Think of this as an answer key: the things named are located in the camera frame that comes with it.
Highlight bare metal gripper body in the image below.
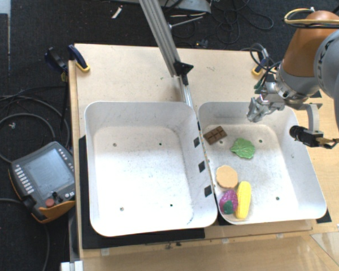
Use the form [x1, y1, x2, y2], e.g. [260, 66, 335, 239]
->
[259, 81, 294, 112]

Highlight green lettuce leaf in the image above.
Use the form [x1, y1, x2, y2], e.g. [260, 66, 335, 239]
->
[230, 138, 256, 160]

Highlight brown chocolate bar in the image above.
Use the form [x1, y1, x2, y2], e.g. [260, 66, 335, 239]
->
[203, 125, 228, 146]

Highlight thin black and white rod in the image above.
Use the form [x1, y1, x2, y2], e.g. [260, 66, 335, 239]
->
[181, 84, 216, 190]

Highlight white plastic tray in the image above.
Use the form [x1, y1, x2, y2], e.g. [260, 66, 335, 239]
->
[84, 100, 218, 238]
[198, 101, 328, 226]

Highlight tan round biscuit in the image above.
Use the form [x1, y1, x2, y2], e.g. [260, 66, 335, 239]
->
[215, 165, 239, 189]

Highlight yellow corn cob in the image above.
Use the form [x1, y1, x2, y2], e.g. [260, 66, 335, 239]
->
[234, 181, 253, 220]

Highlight purple grapes with green leaf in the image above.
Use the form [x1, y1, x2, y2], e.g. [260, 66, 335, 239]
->
[219, 190, 239, 216]

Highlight pale wood board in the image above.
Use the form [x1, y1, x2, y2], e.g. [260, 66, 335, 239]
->
[68, 43, 339, 260]

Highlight black cylinder on white bracket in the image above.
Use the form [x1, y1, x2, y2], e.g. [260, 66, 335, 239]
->
[289, 102, 325, 148]

